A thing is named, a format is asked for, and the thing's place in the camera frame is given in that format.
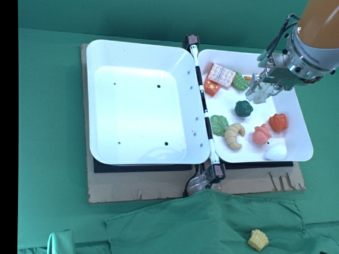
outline green cloth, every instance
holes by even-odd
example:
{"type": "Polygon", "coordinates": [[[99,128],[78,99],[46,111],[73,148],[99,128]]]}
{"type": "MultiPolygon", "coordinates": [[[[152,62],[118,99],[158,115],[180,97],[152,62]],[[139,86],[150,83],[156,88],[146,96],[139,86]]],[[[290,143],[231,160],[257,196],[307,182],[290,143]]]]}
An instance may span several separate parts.
{"type": "Polygon", "coordinates": [[[256,253],[247,244],[259,229],[269,245],[261,253],[339,253],[334,237],[305,235],[305,224],[293,201],[260,199],[203,190],[131,213],[106,219],[113,254],[256,253]]]}

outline green surface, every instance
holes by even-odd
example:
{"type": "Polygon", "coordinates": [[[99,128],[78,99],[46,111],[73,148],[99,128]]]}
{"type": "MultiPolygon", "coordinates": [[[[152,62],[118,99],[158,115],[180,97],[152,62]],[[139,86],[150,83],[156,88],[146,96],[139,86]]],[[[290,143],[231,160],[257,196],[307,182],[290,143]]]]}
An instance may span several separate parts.
{"type": "Polygon", "coordinates": [[[18,0],[19,27],[266,48],[308,0],[18,0]]]}
{"type": "MultiPolygon", "coordinates": [[[[65,229],[77,243],[105,241],[106,217],[159,202],[87,203],[80,44],[95,39],[116,38],[19,29],[18,248],[45,246],[50,233],[65,229]]],[[[307,190],[252,195],[295,199],[309,224],[339,221],[338,78],[296,88],[314,146],[300,163],[307,190]]]]}

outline toy egg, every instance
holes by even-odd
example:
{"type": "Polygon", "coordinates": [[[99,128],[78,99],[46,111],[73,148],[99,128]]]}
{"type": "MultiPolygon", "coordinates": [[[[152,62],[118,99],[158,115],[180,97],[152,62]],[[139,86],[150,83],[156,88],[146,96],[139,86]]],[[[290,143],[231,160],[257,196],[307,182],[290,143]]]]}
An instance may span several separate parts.
{"type": "Polygon", "coordinates": [[[287,155],[287,149],[285,145],[275,144],[271,146],[265,153],[265,157],[268,160],[283,160],[287,155]]]}

